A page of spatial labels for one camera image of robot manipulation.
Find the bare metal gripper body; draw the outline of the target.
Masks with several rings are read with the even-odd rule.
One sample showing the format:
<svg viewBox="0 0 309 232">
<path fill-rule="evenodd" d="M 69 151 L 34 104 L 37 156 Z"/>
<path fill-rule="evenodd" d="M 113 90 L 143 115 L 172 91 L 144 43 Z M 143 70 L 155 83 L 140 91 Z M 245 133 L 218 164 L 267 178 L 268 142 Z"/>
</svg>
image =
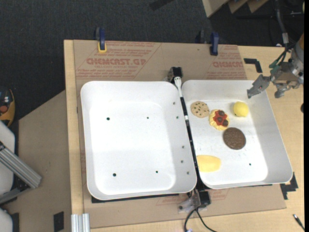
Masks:
<svg viewBox="0 0 309 232">
<path fill-rule="evenodd" d="M 304 84 L 304 65 L 295 62 L 283 62 L 270 71 L 270 80 L 274 84 L 297 86 Z"/>
</svg>

